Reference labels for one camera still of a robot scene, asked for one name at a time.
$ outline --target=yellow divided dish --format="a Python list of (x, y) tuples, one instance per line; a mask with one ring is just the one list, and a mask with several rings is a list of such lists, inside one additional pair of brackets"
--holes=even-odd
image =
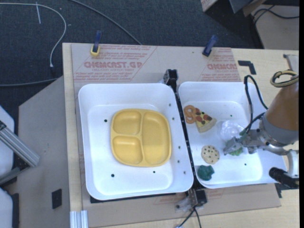
[(121, 110), (112, 119), (111, 147), (120, 163), (141, 167), (163, 165), (171, 156), (168, 120), (152, 110)]

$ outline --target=wooden table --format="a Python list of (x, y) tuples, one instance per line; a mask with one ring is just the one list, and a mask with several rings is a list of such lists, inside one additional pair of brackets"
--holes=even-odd
[[(266, 105), (270, 105), (279, 89), (270, 85), (269, 80), (273, 74), (280, 70), (289, 68), (287, 55), (298, 55), (298, 51), (287, 50), (264, 50), (264, 49), (232, 49), (235, 61), (251, 61), (257, 75), (254, 76)], [(70, 210), (81, 211), (82, 192), (80, 185), (80, 169), (78, 157), (78, 143), (75, 116), (75, 99), (73, 86), (73, 69), (71, 44), (63, 43), (64, 60), (64, 84), (66, 103), (66, 128), (67, 128), (67, 154), (69, 173), (69, 196)], [(239, 66), (238, 71), (241, 79), (248, 75), (249, 68)], [(290, 148), (298, 149), (298, 142)], [(279, 208), (259, 209), (242, 212), (232, 212), (217, 215), (201, 216), (200, 220), (204, 228), (296, 228), (300, 227), (299, 214), (299, 190), (282, 191), (282, 206)], [(121, 226), (110, 226), (109, 228), (173, 228), (180, 224), (183, 219), (170, 219), (163, 221), (145, 222)], [(192, 216), (184, 225), (184, 228), (198, 227), (197, 218)]]

